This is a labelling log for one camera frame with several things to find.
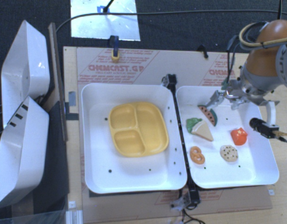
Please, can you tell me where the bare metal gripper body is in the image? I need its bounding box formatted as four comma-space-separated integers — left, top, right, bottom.
223, 77, 269, 106

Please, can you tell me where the red green watermelon slice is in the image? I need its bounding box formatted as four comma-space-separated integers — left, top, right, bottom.
197, 104, 218, 127

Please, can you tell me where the beige sandwich wedge with lettuce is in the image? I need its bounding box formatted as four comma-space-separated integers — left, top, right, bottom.
186, 117, 215, 142

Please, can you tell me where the beige chocolate chip cookie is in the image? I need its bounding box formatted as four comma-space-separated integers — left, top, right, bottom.
219, 144, 239, 163

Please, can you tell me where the thin black rod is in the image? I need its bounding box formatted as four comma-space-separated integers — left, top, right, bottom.
169, 84, 196, 196

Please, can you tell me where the orange pretzel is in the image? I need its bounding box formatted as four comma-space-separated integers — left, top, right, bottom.
189, 146, 206, 165

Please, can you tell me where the white plastic tray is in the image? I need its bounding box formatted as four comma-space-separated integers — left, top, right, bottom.
81, 83, 189, 194
175, 85, 280, 189

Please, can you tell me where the yellow divided plate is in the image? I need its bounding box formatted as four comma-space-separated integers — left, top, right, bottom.
108, 101, 170, 158

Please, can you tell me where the brown cardboard board red print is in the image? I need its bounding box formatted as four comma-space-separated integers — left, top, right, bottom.
76, 46, 273, 224

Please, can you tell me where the black cylinder on white bracket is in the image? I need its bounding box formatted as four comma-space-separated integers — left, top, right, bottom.
249, 100, 280, 139

